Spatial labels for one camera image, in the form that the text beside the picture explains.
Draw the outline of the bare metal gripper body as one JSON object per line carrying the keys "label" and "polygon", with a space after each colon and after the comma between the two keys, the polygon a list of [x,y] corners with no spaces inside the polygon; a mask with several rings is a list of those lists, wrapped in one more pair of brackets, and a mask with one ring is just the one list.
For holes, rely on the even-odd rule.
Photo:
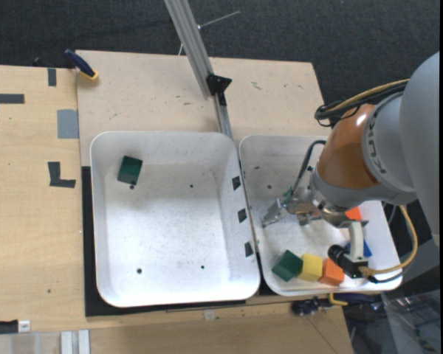
{"label": "bare metal gripper body", "polygon": [[344,227],[350,221],[346,208],[327,201],[320,192],[310,187],[296,189],[286,203],[286,209],[288,213],[296,216],[305,212],[320,213],[321,220],[334,227]]}

